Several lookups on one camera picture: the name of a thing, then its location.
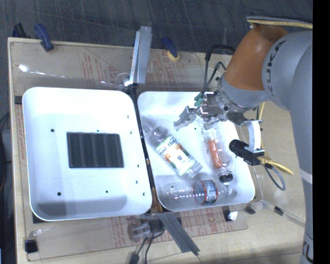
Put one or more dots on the black cylinder on white bracket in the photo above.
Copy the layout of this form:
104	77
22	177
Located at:
244	150

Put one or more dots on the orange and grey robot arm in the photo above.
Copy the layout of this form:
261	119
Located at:
286	73

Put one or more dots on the clear bottle green white label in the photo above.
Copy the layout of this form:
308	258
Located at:
176	154

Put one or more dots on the clear bottle orange label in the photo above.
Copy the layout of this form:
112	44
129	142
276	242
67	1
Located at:
215	153

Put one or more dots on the brown cardboard board red print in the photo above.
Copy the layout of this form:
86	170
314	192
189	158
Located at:
99	65

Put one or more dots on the clear bottle blue red label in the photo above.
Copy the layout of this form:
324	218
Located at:
206	192

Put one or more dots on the white plastic tray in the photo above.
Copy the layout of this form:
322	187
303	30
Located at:
85	106
167	106

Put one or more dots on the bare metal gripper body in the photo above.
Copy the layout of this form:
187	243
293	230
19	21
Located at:
213	107

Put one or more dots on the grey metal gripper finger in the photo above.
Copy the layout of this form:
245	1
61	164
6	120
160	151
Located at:
209	125
184	117

